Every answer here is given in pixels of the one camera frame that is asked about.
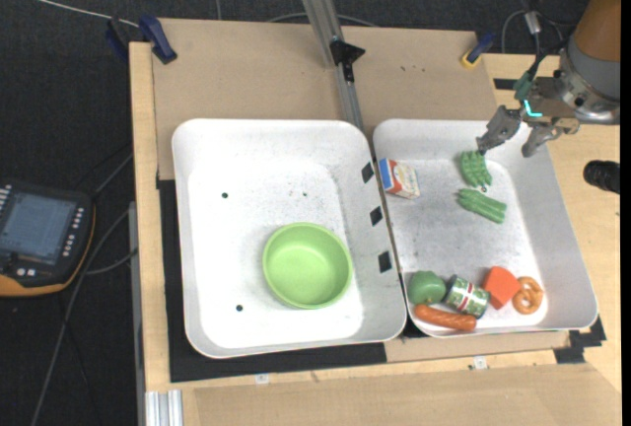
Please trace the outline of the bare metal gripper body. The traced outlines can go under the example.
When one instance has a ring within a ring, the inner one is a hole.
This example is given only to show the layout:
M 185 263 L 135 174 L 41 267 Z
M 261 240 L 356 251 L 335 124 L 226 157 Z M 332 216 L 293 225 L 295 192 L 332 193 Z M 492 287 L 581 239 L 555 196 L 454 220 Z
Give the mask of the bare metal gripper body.
M 527 70 L 518 81 L 522 118 L 557 127 L 616 125 L 620 121 L 620 65 L 561 61 L 549 77 Z

